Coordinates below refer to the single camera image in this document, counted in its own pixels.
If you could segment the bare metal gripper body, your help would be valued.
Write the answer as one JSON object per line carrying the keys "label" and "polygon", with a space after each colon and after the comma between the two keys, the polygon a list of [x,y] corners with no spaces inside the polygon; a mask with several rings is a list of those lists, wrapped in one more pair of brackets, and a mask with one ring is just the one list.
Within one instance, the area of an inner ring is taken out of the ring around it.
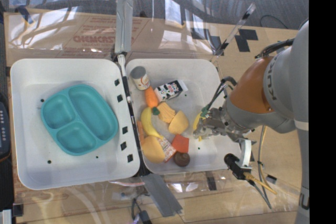
{"label": "bare metal gripper body", "polygon": [[227,128],[225,125],[225,120],[222,117],[221,110],[218,108],[211,108],[207,113],[206,117],[212,118],[212,127],[207,127],[208,138],[211,136],[226,136]]}

